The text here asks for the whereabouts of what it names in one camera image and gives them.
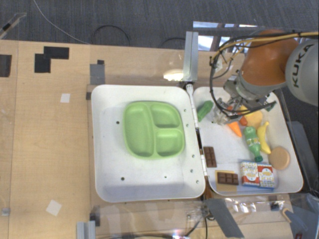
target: chocolate bar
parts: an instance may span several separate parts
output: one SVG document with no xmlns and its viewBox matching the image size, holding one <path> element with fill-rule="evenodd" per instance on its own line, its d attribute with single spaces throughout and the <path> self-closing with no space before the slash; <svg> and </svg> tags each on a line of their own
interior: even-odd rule
<svg viewBox="0 0 319 239">
<path fill-rule="evenodd" d="M 239 185 L 238 174 L 236 173 L 217 173 L 217 182 L 220 184 Z"/>
<path fill-rule="evenodd" d="M 213 147 L 204 147 L 204 155 L 206 159 L 206 166 L 208 168 L 217 167 L 215 151 Z"/>
</svg>

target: white sticker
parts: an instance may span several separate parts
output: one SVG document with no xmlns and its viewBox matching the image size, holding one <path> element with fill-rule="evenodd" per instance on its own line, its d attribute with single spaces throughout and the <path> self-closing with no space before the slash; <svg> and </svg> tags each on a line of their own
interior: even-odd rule
<svg viewBox="0 0 319 239">
<path fill-rule="evenodd" d="M 57 201 L 54 201 L 53 199 L 50 201 L 50 204 L 46 208 L 46 211 L 54 216 L 57 216 L 62 205 L 59 204 Z"/>
<path fill-rule="evenodd" d="M 60 102 L 61 103 L 69 103 L 70 96 L 71 96 L 71 94 L 62 94 Z"/>
</svg>

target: dark floor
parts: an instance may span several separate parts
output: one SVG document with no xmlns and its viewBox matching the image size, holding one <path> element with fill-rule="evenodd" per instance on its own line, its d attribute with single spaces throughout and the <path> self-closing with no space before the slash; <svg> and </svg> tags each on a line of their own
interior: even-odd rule
<svg viewBox="0 0 319 239">
<path fill-rule="evenodd" d="M 319 0 L 36 1 L 54 24 L 84 42 L 96 44 L 158 47 L 167 38 L 184 37 L 192 30 L 193 21 L 319 28 Z M 0 8 L 1 26 L 16 12 L 27 13 L 7 39 L 78 43 L 45 21 L 32 0 L 0 0 Z M 168 42 L 165 48 L 180 48 L 180 42 Z M 284 94 L 291 120 L 303 124 L 318 164 L 318 109 L 298 101 L 287 90 Z"/>
</svg>

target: green divided dish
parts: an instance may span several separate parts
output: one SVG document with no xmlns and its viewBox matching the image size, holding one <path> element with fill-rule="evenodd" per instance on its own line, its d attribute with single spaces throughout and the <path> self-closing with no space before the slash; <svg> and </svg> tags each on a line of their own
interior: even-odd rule
<svg viewBox="0 0 319 239">
<path fill-rule="evenodd" d="M 123 115 L 124 140 L 135 157 L 158 159 L 180 154 L 185 147 L 179 112 L 162 102 L 134 102 Z"/>
</svg>

